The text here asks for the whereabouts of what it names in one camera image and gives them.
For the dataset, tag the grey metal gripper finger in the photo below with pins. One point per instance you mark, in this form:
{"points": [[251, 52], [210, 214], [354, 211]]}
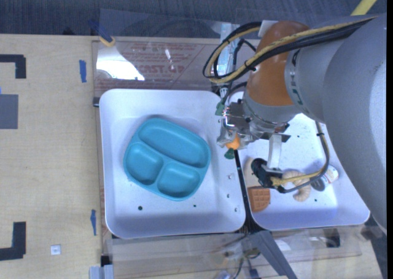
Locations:
{"points": [[223, 139], [246, 142]]}

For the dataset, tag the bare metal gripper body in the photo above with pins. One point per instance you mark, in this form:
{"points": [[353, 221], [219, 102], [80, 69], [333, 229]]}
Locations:
{"points": [[238, 118]]}

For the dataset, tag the orange toy carrot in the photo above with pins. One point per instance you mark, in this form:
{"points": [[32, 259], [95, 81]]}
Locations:
{"points": [[234, 143]]}

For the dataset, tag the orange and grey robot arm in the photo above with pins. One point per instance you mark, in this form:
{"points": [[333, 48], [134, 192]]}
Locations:
{"points": [[337, 87]]}

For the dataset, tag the brown waffle biscuit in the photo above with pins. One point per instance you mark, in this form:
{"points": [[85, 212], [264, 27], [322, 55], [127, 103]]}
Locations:
{"points": [[258, 199]]}

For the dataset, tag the blue divided plate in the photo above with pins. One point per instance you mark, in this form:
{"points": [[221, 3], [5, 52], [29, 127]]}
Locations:
{"points": [[167, 158]]}

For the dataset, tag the small white bottle grey cap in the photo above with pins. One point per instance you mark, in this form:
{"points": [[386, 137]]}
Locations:
{"points": [[331, 175]]}

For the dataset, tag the white plastic tray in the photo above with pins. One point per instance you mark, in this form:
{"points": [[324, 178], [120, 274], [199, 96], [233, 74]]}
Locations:
{"points": [[307, 213], [172, 219]]}

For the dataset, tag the brown cardboard board red print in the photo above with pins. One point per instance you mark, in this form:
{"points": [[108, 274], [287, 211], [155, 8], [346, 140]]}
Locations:
{"points": [[159, 56]]}

